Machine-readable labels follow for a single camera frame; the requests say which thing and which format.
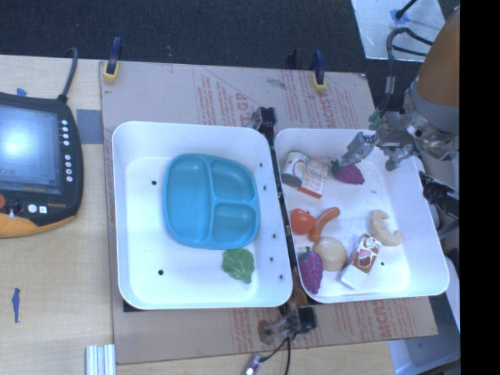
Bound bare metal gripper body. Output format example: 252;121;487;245
373;111;459;160

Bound purple grapes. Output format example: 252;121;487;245
330;159;366;187
297;245;325;295

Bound orange and white packet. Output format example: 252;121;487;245
298;159;330;200

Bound white and orange can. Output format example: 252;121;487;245
280;150;310;189

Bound beige croissant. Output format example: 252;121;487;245
368;209;405;248

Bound orange sausage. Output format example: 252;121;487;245
308;206;341;243

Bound thin black and white rod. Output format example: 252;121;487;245
263;122;300;288

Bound red tomato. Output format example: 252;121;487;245
289;208;317;236

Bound white plastic tray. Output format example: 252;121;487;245
273;127;451;305
111;120;295;311

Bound beige round bread roll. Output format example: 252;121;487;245
312;235;348;273

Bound white and brown carton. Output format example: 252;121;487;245
340;232;383;291

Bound green lettuce leaf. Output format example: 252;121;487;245
220;247;256;285

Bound brown cardboard board red print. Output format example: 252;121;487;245
98;60;440;365

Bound blue divided plate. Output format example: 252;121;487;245
162;152;261;251

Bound black block with thin wires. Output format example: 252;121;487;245
248;106;278;133
296;305;317;332

